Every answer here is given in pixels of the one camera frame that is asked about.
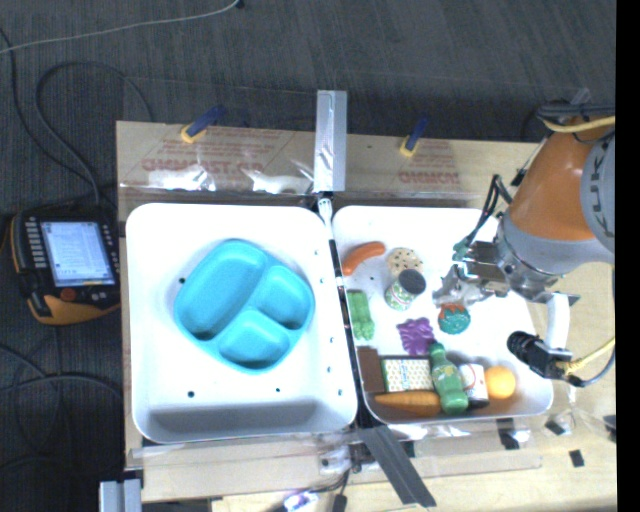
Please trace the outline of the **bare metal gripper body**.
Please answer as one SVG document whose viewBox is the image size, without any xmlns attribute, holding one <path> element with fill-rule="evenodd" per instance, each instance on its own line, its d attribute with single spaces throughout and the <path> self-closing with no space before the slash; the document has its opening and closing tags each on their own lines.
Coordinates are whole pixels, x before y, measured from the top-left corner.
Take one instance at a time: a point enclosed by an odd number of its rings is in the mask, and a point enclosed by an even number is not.
<svg viewBox="0 0 640 512">
<path fill-rule="evenodd" d="M 458 277 L 483 295 L 505 297 L 514 292 L 526 300 L 545 300 L 559 280 L 526 263 L 504 240 L 474 242 L 459 265 Z"/>
</svg>

